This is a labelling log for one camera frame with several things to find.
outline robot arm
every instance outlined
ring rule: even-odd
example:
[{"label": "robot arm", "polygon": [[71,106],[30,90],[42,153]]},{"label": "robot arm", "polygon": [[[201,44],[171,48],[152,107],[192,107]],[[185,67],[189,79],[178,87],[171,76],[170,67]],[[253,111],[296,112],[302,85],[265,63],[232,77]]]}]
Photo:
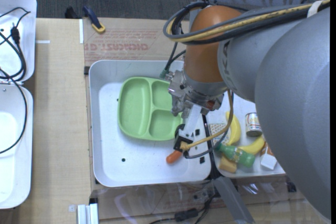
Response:
[{"label": "robot arm", "polygon": [[[183,112],[191,130],[194,115],[220,108],[227,90],[255,102],[278,162],[313,207],[331,219],[330,0],[321,4],[312,16],[311,5],[278,8],[282,18],[272,17],[275,8],[240,14],[203,7],[185,37],[178,23],[167,22],[167,36],[187,45],[184,69],[169,76],[169,92],[172,113]],[[289,12],[296,8],[300,12]],[[221,22],[224,33],[217,31]]]}]

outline green plate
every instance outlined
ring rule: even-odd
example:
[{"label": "green plate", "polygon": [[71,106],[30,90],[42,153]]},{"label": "green plate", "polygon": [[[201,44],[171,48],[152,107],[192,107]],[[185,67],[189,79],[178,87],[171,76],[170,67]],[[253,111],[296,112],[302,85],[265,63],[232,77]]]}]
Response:
[{"label": "green plate", "polygon": [[132,77],[119,94],[118,125],[131,137],[165,141],[174,138],[175,129],[183,120],[170,112],[172,97],[167,81]]}]

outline tin can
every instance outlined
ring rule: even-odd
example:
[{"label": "tin can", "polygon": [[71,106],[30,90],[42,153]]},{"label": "tin can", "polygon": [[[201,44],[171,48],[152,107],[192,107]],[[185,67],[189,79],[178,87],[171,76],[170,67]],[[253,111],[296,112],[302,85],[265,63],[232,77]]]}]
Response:
[{"label": "tin can", "polygon": [[257,113],[247,113],[245,116],[245,129],[247,136],[261,136],[263,134]]}]

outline plastic bottle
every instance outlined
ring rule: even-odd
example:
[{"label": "plastic bottle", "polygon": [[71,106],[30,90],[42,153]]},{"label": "plastic bottle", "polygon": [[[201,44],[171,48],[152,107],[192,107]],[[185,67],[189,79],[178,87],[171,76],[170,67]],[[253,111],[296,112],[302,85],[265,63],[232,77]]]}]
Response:
[{"label": "plastic bottle", "polygon": [[246,167],[251,167],[255,161],[255,156],[251,153],[247,153],[235,146],[226,146],[220,144],[217,149],[222,152],[228,159],[240,163]]}]

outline banana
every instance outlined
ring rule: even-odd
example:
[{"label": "banana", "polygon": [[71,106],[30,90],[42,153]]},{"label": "banana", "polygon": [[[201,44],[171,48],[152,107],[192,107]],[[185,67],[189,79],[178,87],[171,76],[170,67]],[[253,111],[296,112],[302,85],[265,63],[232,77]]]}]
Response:
[{"label": "banana", "polygon": [[[230,112],[227,111],[225,113],[225,115],[226,115],[226,120],[228,120]],[[231,134],[230,134],[230,139],[227,142],[227,145],[231,145],[231,144],[234,144],[234,143],[238,142],[239,139],[240,139],[240,133],[242,132],[241,129],[240,129],[239,120],[235,115],[233,115],[230,128],[231,128]]]},{"label": "banana", "polygon": [[241,150],[256,155],[259,151],[261,151],[264,146],[265,139],[264,136],[261,135],[257,137],[251,144],[246,146],[238,146]]}]

